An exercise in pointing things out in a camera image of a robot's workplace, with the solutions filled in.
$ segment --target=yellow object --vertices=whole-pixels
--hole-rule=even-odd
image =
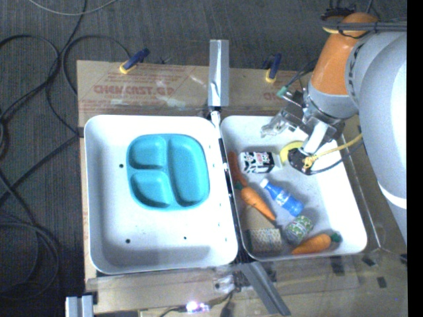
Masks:
[[[125,61],[125,62],[123,62],[120,66],[119,66],[119,70],[120,70],[120,72],[121,73],[123,73],[123,74],[128,74],[132,69],[134,69],[135,68],[135,66],[136,65],[133,65],[131,68],[129,68],[129,69],[124,69],[124,65],[125,65],[125,63],[127,63],[128,61]]]
[[[275,74],[275,77],[272,79],[270,77],[270,71],[271,71],[271,69],[269,68],[266,72],[266,81],[269,82],[269,83],[273,83],[273,82],[276,81],[276,74]]]
[[[303,145],[302,141],[293,141],[291,143],[288,143],[284,148],[281,149],[281,151],[279,152],[279,158],[280,158],[280,162],[282,164],[285,164],[285,161],[287,161],[288,159],[288,152],[291,149],[294,148],[300,148]]]
[[[354,143],[358,142],[361,138],[363,137],[362,134],[357,135],[357,137],[353,140],[351,140],[350,142],[347,142],[343,145],[340,145],[337,148],[325,151],[323,153],[320,154],[315,154],[315,155],[311,155],[306,157],[305,159],[303,159],[303,163],[304,163],[304,169],[308,169],[311,168],[311,166],[313,165],[313,163],[320,157],[322,157],[323,155],[329,154],[329,153],[333,153],[334,151],[340,151],[341,149],[344,149],[346,147],[349,147],[350,145],[353,145]]]

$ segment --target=blue clamp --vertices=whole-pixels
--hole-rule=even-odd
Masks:
[[[138,53],[136,53],[133,57],[131,57],[129,60],[123,62],[119,66],[119,70],[123,74],[128,74],[132,69],[135,68],[135,65],[138,62],[143,62],[144,59],[150,54],[150,51],[148,48],[144,48],[143,50],[140,50]]]
[[[282,58],[281,53],[275,54],[274,59],[272,60],[272,64],[266,72],[267,82],[273,83],[276,81],[276,73],[278,72],[281,58]]]

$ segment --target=metal bracket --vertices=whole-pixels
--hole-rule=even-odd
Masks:
[[[269,314],[291,316],[289,308],[285,305],[260,262],[238,264],[237,267],[249,280]]]
[[[94,317],[93,296],[66,297],[66,317]]]
[[[229,105],[229,41],[210,40],[208,106]]]

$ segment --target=bottle cap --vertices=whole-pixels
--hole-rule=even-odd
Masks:
[[[263,178],[260,182],[260,187],[265,188],[267,183],[269,183],[269,180],[267,178]]]

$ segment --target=white cable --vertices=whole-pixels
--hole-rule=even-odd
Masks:
[[[55,11],[53,9],[49,9],[49,8],[47,8],[45,6],[40,5],[39,3],[35,2],[34,0],[29,0],[29,1],[31,3],[33,3],[34,5],[36,5],[37,7],[40,7],[41,9],[44,9],[45,11],[48,11],[48,12],[51,12],[51,13],[54,13],[54,14],[58,14],[58,15],[65,15],[65,16],[68,16],[68,17],[76,17],[78,15],[84,15],[84,14],[89,14],[89,13],[97,12],[97,11],[105,8],[106,6],[109,6],[109,5],[117,2],[118,0],[111,0],[111,1],[109,1],[107,3],[105,3],[104,5],[101,5],[100,7],[97,7],[95,9],[91,9],[90,11],[85,11],[85,12],[80,12],[80,13],[63,13],[63,12],[57,12],[57,11]]]

